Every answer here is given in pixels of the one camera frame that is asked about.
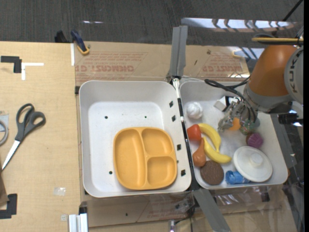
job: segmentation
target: chocolate cookie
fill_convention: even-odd
[[[201,167],[201,177],[209,185],[218,185],[224,179],[224,171],[221,165],[215,161],[208,160]]]

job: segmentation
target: plastic fruit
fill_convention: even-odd
[[[196,167],[203,167],[206,163],[206,155],[204,152],[204,140],[201,140],[199,147],[192,155],[193,164]]]
[[[246,136],[246,143],[248,146],[251,146],[253,148],[260,148],[263,144],[263,138],[261,134],[255,132],[255,133],[249,133]]]
[[[203,137],[204,141],[204,151],[206,156],[217,163],[228,163],[232,158],[228,155],[220,154],[220,152],[215,151],[212,146],[207,142],[206,137]]]
[[[221,137],[219,135],[219,133],[217,132],[217,130],[212,127],[211,125],[208,124],[198,124],[199,129],[201,130],[201,132],[205,133],[207,136],[209,136],[209,138],[211,139],[214,147],[216,148],[216,151],[219,153],[219,147],[221,144]]]
[[[187,134],[188,134],[189,140],[201,141],[201,139],[202,139],[201,130],[200,130],[200,127],[198,126],[198,124],[194,124],[194,125],[190,126],[187,129]]]
[[[241,127],[240,123],[239,123],[239,118],[234,118],[233,119],[233,126],[229,128],[229,130],[231,131],[237,131],[239,130]]]

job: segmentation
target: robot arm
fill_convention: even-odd
[[[237,117],[246,130],[259,126],[259,112],[286,114],[296,101],[303,105],[304,47],[270,45],[261,54],[246,83],[241,101],[233,101],[218,130],[233,126]]]

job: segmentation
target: yellow plate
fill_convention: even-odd
[[[128,189],[164,188],[177,176],[173,141],[159,128],[119,131],[113,142],[113,163],[118,181]]]

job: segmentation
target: cardboard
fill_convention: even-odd
[[[4,182],[1,177],[1,168],[0,168],[0,206],[4,205],[6,202],[8,202],[9,198],[5,191]]]
[[[171,45],[141,43],[86,42],[91,46],[82,55],[75,45],[76,85],[90,80],[166,81],[170,67]],[[244,57],[235,55],[239,47],[186,46],[183,75],[198,79],[246,78]]]

